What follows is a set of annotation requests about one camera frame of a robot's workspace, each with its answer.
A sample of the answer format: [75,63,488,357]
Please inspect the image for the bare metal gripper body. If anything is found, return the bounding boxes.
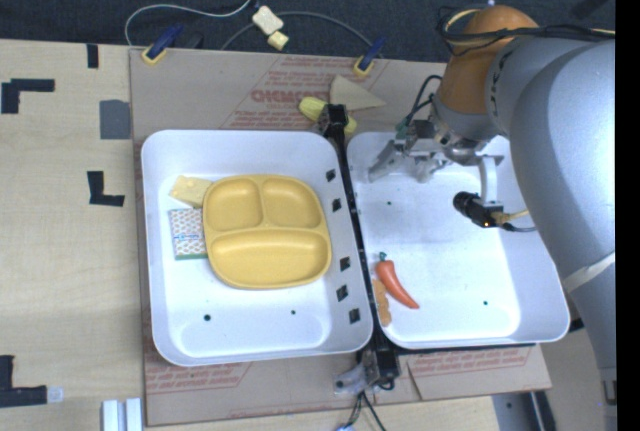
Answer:
[395,119,490,172]

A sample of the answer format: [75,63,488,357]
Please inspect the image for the yellow corn cob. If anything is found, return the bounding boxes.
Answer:
[298,96,359,136]

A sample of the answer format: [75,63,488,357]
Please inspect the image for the beige triangular slice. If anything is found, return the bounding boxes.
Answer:
[328,74,388,113]

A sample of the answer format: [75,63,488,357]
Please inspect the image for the black cylinder on white bracket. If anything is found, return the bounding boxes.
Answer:
[452,153,505,230]

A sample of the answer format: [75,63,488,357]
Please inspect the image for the white plastic tray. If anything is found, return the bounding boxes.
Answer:
[345,131,572,351]
[140,128,374,367]

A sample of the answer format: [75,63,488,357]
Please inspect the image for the orange bumpy snack stick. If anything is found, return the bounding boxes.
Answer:
[371,277,393,327]

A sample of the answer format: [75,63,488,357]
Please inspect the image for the yellow cheese wedge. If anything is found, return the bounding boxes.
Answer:
[168,174,214,210]

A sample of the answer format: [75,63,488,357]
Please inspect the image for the pale bread slice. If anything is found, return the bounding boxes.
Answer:
[250,4,285,35]

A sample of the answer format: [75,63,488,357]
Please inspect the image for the orange carrot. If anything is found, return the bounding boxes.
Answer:
[375,251,421,311]

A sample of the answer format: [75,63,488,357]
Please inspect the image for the black block with thin wires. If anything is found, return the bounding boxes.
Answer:
[357,346,402,383]
[318,103,350,138]

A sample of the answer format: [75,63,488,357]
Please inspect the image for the white packet with orange pattern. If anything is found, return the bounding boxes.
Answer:
[166,207,209,262]

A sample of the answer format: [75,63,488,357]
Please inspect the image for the yellow divided plate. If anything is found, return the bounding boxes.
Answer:
[201,173,333,291]

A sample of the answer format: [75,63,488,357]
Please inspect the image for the brown cardboard board, red print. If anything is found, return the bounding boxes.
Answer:
[128,47,553,428]

